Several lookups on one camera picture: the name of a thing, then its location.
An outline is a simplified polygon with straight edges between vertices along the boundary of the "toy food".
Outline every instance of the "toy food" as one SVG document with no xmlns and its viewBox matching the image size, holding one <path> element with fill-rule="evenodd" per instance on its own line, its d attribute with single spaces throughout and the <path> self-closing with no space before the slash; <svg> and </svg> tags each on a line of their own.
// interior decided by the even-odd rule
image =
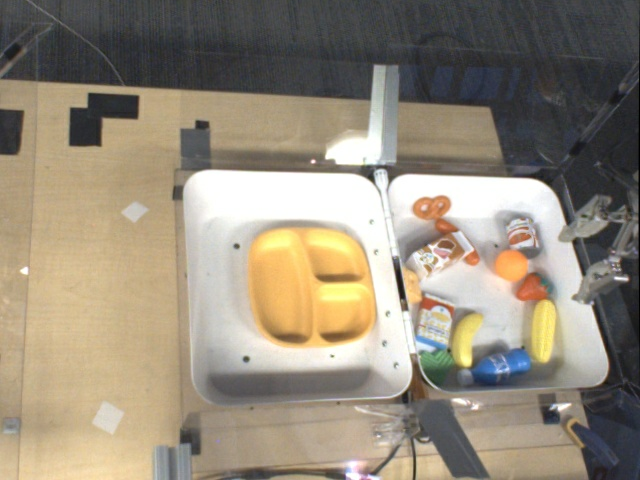
<svg viewBox="0 0 640 480">
<path fill-rule="evenodd" d="M 506 354 L 492 354 L 482 359 L 469 370 L 458 372 L 458 382 L 470 386 L 474 382 L 495 386 L 509 380 L 514 375 L 527 373 L 531 369 L 531 358 L 522 348 L 514 348 Z"/>
<path fill-rule="evenodd" d="M 516 297 L 519 300 L 544 300 L 548 299 L 553 291 L 553 285 L 540 274 L 535 272 L 527 274 L 522 286 L 518 289 Z"/>
<path fill-rule="evenodd" d="M 455 233 L 456 231 L 459 231 L 459 229 L 454 224 L 451 224 L 451 222 L 444 219 L 438 219 L 436 221 L 436 229 L 440 231 L 440 233 L 445 235 L 447 233 Z M 475 266 L 480 263 L 480 255 L 478 254 L 478 251 L 474 250 L 464 259 L 464 262 L 471 266 Z"/>
<path fill-rule="evenodd" d="M 527 258 L 535 258 L 540 254 L 540 242 L 533 220 L 529 217 L 511 219 L 507 225 L 509 248 L 520 251 Z"/>
<path fill-rule="evenodd" d="M 416 329 L 416 348 L 419 352 L 435 352 L 449 346 L 454 311 L 455 307 L 451 302 L 433 295 L 423 297 Z"/>
<path fill-rule="evenodd" d="M 421 197 L 413 203 L 413 213 L 424 220 L 439 219 L 451 208 L 451 200 L 446 196 L 438 196 L 433 199 Z"/>
<path fill-rule="evenodd" d="M 541 300 L 533 310 L 531 325 L 531 357 L 540 363 L 548 363 L 553 352 L 557 311 L 550 300 Z"/>
<path fill-rule="evenodd" d="M 444 382 L 453 364 L 453 357 L 446 350 L 420 352 L 420 368 L 429 380 L 438 386 Z"/>
<path fill-rule="evenodd" d="M 475 252 L 462 231 L 448 233 L 414 252 L 407 261 L 419 278 L 429 277 Z"/>
<path fill-rule="evenodd" d="M 503 251 L 496 259 L 496 274 L 507 281 L 520 281 L 527 275 L 529 260 L 520 251 Z"/>
<path fill-rule="evenodd" d="M 404 279 L 404 288 L 407 292 L 407 301 L 409 304 L 417 304 L 422 300 L 422 290 L 420 290 L 418 275 L 408 268 L 403 267 L 402 277 Z"/>
<path fill-rule="evenodd" d="M 436 220 L 436 229 L 440 231 L 443 235 L 447 233 L 453 233 L 454 231 L 458 231 L 458 228 L 451 224 L 448 220 L 438 219 Z"/>
<path fill-rule="evenodd" d="M 480 329 L 484 317 L 480 313 L 470 313 L 458 322 L 451 340 L 451 355 L 460 368 L 470 368 L 473 364 L 473 337 Z"/>
</svg>

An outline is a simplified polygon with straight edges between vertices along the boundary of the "bottle cap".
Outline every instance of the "bottle cap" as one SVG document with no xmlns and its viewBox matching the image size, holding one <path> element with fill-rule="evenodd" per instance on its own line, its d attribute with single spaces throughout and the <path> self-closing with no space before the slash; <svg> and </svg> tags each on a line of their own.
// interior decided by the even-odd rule
<svg viewBox="0 0 640 480">
<path fill-rule="evenodd" d="M 468 368 L 458 371 L 458 384 L 461 386 L 471 386 L 473 384 L 473 374 Z"/>
</svg>

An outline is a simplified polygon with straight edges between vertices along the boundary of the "white paper square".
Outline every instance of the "white paper square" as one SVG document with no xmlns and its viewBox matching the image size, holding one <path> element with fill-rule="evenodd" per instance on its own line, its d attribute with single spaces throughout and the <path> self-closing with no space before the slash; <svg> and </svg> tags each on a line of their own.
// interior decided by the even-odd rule
<svg viewBox="0 0 640 480">
<path fill-rule="evenodd" d="M 122 210 L 122 215 L 124 215 L 127 219 L 135 224 L 148 211 L 149 208 L 147 208 L 145 205 L 139 203 L 138 201 L 134 201 L 124 210 Z"/>
<path fill-rule="evenodd" d="M 102 402 L 95 418 L 93 418 L 93 424 L 99 429 L 113 435 L 116 433 L 123 416 L 124 411 L 121 411 L 109 402 Z"/>
</svg>

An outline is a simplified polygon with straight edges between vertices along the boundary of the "white tray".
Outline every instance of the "white tray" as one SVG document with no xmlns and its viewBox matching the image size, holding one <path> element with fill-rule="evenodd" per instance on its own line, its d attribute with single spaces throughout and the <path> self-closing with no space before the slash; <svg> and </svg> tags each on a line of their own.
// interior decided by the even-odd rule
<svg viewBox="0 0 640 480">
<path fill-rule="evenodd" d="M 411 362 L 372 183 L 352 174 L 202 171 L 185 185 L 184 216 L 192 378 L 205 400 L 392 398 L 407 389 Z M 248 296 L 249 248 L 260 233 L 291 226 L 337 229 L 363 247 L 377 312 L 366 337 L 335 347 L 289 348 L 260 333 Z"/>
<path fill-rule="evenodd" d="M 535 220 L 543 252 L 532 270 L 555 285 L 558 325 L 551 361 L 534 364 L 509 385 L 465 387 L 455 371 L 441 389 L 556 390 L 600 384 L 608 371 L 593 309 L 571 300 L 581 274 L 571 244 L 557 236 L 560 204 L 546 185 L 527 179 L 405 175 L 389 189 L 402 259 L 437 236 L 433 224 L 412 213 L 416 199 L 446 195 L 447 218 L 470 237 L 481 264 L 464 263 L 425 281 L 425 291 L 451 300 L 457 318 L 483 313 L 474 341 L 476 359 L 496 350 L 528 346 L 533 303 L 515 297 L 516 285 L 491 271 L 507 247 L 503 218 Z M 351 174 L 202 171 L 184 190 L 191 368 L 196 390 L 210 403 L 384 399 L 404 392 L 412 367 L 381 200 L 375 186 Z M 247 254 L 263 231 L 287 226 L 330 227 L 363 247 L 376 296 L 376 323 L 363 339 L 328 348 L 281 347 L 262 336 L 253 320 Z"/>
<path fill-rule="evenodd" d="M 531 179 L 465 176 L 404 175 L 389 187 L 393 226 L 402 259 L 440 234 L 433 223 L 413 215 L 420 197 L 445 195 L 452 202 L 446 219 L 459 226 L 478 249 L 481 263 L 464 262 L 425 279 L 423 291 L 451 300 L 456 318 L 469 311 L 484 315 L 474 340 L 474 361 L 505 349 L 530 345 L 534 302 L 515 297 L 519 283 L 509 283 L 493 273 L 497 255 L 508 248 L 504 220 L 509 215 L 532 217 L 542 253 L 529 262 L 555 286 L 552 297 L 558 309 L 554 352 L 545 365 L 533 363 L 526 375 L 498 387 L 460 387 L 455 370 L 442 389 L 451 392 L 478 390 L 565 389 L 592 387 L 607 376 L 609 363 L 593 308 L 571 299 L 580 286 L 581 273 L 573 245 L 558 241 L 565 225 L 555 193 Z M 414 317 L 417 307 L 412 308 Z"/>
</svg>

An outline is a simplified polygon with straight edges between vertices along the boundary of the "tabletop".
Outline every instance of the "tabletop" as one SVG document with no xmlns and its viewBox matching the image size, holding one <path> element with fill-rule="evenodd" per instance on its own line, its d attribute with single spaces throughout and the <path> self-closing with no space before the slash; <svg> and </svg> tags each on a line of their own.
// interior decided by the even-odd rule
<svg viewBox="0 0 640 480">
<path fill-rule="evenodd" d="M 139 112 L 102 119 L 101 147 L 73 147 L 70 109 L 86 109 L 89 94 L 138 96 Z M 220 436 L 194 457 L 201 478 L 335 465 L 345 450 L 386 456 L 351 404 L 231 411 L 199 399 L 185 380 L 176 261 L 181 130 L 208 122 L 221 159 L 286 153 L 308 164 L 340 134 L 366 130 L 368 101 L 3 80 L 0 108 L 24 112 L 20 153 L 0 156 L 0 413 L 21 420 L 0 435 L 3 479 L 151 478 L 153 448 L 179 442 L 185 406 Z M 502 158 L 491 110 L 478 106 L 401 103 L 398 152 L 495 168 Z M 584 420 L 579 393 L 556 396 Z M 456 414 L 493 477 L 586 477 L 536 395 L 475 403 Z M 432 444 L 417 452 L 419 478 L 450 478 Z M 384 476 L 411 467 L 406 447 Z"/>
</svg>

